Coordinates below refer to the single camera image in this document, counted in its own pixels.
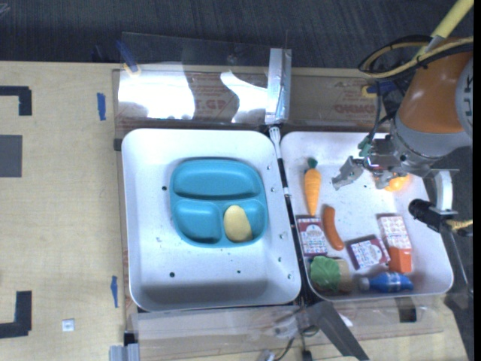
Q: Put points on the orange round toy fruit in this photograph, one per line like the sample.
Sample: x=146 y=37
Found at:
x=399 y=183

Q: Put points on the white plastic tray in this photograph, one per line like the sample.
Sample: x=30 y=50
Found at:
x=150 y=239
x=360 y=209

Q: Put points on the yellow oval toy potato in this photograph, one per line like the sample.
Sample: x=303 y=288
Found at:
x=237 y=224

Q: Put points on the orange toy carrot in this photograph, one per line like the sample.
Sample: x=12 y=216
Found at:
x=312 y=190

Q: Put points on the red and white carton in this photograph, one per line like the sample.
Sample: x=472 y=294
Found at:
x=367 y=253
x=312 y=237

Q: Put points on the orange toy sausage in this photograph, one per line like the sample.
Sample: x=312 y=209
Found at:
x=332 y=228

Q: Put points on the orange and white carton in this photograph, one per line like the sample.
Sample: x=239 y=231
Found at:
x=396 y=239

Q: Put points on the blue divided plate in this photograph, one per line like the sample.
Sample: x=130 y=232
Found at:
x=210 y=181

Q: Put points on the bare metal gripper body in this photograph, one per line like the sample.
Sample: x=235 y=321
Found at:
x=387 y=157

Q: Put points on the green toy lettuce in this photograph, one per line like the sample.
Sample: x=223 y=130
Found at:
x=324 y=273

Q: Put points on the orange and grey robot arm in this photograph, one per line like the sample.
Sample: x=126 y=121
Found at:
x=432 y=100

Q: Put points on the black cylinder on white bracket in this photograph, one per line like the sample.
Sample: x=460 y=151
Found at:
x=428 y=211

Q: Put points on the blue toy bottle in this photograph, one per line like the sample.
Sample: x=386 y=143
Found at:
x=389 y=283

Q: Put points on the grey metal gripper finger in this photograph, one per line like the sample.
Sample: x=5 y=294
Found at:
x=385 y=179
x=347 y=173

